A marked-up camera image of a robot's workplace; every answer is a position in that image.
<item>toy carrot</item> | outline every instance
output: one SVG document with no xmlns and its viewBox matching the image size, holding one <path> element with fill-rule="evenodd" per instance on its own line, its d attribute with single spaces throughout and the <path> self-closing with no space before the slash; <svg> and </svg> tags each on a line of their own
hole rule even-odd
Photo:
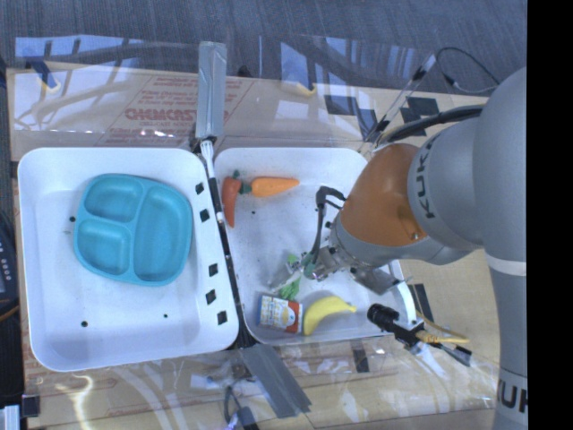
<svg viewBox="0 0 573 430">
<path fill-rule="evenodd" d="M 268 197 L 294 188 L 299 183 L 296 178 L 259 176 L 251 182 L 251 194 L 256 197 Z"/>
<path fill-rule="evenodd" d="M 222 201 L 223 212 L 227 223 L 231 228 L 235 227 L 235 204 L 238 194 L 250 193 L 256 197 L 269 197 L 274 194 L 282 193 L 290 188 L 299 185 L 296 178 L 281 176 L 259 176 L 253 179 L 250 184 L 246 184 L 238 179 L 239 174 L 236 171 L 233 176 L 225 177 L 223 180 Z"/>
<path fill-rule="evenodd" d="M 231 228 L 235 227 L 236 196 L 239 194 L 242 185 L 243 183 L 241 180 L 237 180 L 231 176 L 227 176 L 225 177 L 225 180 L 223 180 L 223 189 L 221 190 L 223 212 L 225 213 L 225 218 Z"/>
</svg>

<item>blue divided plate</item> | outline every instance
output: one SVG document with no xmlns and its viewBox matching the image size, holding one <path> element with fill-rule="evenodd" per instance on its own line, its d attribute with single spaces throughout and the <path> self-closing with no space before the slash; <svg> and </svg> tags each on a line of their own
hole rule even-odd
<svg viewBox="0 0 573 430">
<path fill-rule="evenodd" d="M 175 188 L 104 174 L 83 193 L 73 249 L 81 264 L 99 275 L 159 286 L 181 274 L 191 239 L 191 204 Z"/>
</svg>

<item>table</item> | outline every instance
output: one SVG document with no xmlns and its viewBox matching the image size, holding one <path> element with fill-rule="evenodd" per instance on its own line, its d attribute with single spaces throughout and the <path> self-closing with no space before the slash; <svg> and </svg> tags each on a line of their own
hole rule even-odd
<svg viewBox="0 0 573 430">
<path fill-rule="evenodd" d="M 392 77 L 398 82 L 402 78 L 403 89 L 361 84 L 356 73 L 352 83 L 345 82 L 333 72 L 340 66 L 340 53 L 334 49 L 338 45 L 313 41 L 321 53 L 313 60 L 321 62 L 311 72 L 312 63 L 303 54 L 285 47 L 283 60 L 289 67 L 280 80 L 228 75 L 226 135 L 217 142 L 217 151 L 237 146 L 318 146 L 351 148 L 368 156 L 370 145 L 364 137 L 375 122 L 385 116 L 390 126 L 401 123 L 416 112 L 416 99 L 418 107 L 430 104 L 440 110 L 485 102 L 482 97 L 415 91 L 419 85 L 407 81 L 411 75 L 406 73 L 415 72 L 416 62 L 402 65 Z M 133 61 L 139 59 L 136 45 L 128 45 L 129 56 L 124 52 L 114 65 L 94 62 L 101 52 L 44 59 L 56 79 L 51 88 L 42 85 L 33 68 L 10 69 L 14 162 L 42 146 L 187 148 L 196 109 L 192 57 L 184 68 L 171 71 L 141 68 Z M 194 52 L 194 47 L 153 48 Z M 115 48 L 104 54 L 110 53 L 117 55 Z M 423 55 L 416 55 L 425 62 Z M 343 57 L 346 65 L 352 64 Z M 151 58 L 157 60 L 157 52 Z M 296 61 L 303 62 L 297 67 Z M 165 115 L 167 109 L 171 117 Z M 426 138 L 408 140 L 420 145 Z M 18 205 L 18 186 L 13 187 Z M 311 412 L 282 419 L 275 416 L 257 381 L 245 376 L 244 362 L 235 349 L 75 373 L 47 370 L 30 349 L 21 277 L 26 394 L 40 402 L 38 415 L 28 418 L 29 428 L 224 428 L 225 407 L 233 411 L 235 398 L 252 410 L 260 428 L 365 429 L 380 428 L 381 421 L 396 429 L 443 428 L 456 426 L 459 419 L 465 427 L 488 428 L 495 405 L 499 333 L 483 253 L 476 251 L 441 267 L 408 260 L 400 266 L 411 279 L 408 284 L 417 302 L 431 308 L 433 320 L 471 339 L 474 364 L 467 368 L 436 349 L 414 356 L 389 336 L 277 347 L 312 402 Z M 23 276 L 22 262 L 20 270 Z M 235 398 L 226 396 L 228 386 Z"/>
</svg>

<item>yellow banana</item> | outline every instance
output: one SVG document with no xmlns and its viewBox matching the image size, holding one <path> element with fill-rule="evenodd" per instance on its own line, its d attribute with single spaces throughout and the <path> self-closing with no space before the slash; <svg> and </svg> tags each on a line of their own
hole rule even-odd
<svg viewBox="0 0 573 430">
<path fill-rule="evenodd" d="M 356 307 L 336 296 L 317 299 L 304 312 L 303 333 L 312 334 L 324 317 L 343 311 L 356 312 Z"/>
</svg>

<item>white tray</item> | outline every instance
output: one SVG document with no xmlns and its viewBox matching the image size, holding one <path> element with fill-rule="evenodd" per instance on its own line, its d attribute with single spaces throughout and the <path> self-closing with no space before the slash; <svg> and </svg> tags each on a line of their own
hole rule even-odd
<svg viewBox="0 0 573 430">
<path fill-rule="evenodd" d="M 76 259 L 70 218 L 88 182 L 105 173 L 153 178 L 189 199 L 191 251 L 172 283 L 124 283 L 93 274 Z M 238 317 L 197 157 L 174 149 L 43 148 L 21 159 L 18 181 L 30 344 L 42 365 L 76 371 L 207 353 L 233 343 Z M 210 216 L 206 221 L 202 211 Z"/>
<path fill-rule="evenodd" d="M 293 176 L 300 180 L 299 186 L 270 198 L 239 195 L 235 227 L 227 228 L 246 325 L 259 342 L 302 344 L 380 336 L 381 330 L 366 318 L 373 303 L 393 307 L 400 313 L 400 320 L 415 319 L 414 301 L 405 282 L 378 296 L 352 280 L 349 272 L 339 271 L 323 282 L 303 278 L 297 300 L 308 306 L 319 297 L 334 294 L 355 305 L 356 313 L 329 316 L 310 336 L 257 324 L 259 298 L 269 294 L 269 276 L 281 269 L 288 254 L 300 255 L 312 247 L 317 228 L 317 190 L 327 185 L 348 195 L 365 164 L 359 153 L 342 148 L 234 148 L 216 157 L 219 186 L 235 170 L 247 182 L 256 176 Z M 328 206 L 325 222 L 332 221 L 336 213 Z M 397 279 L 403 279 L 398 262 L 386 266 L 386 271 L 390 268 Z"/>
</svg>

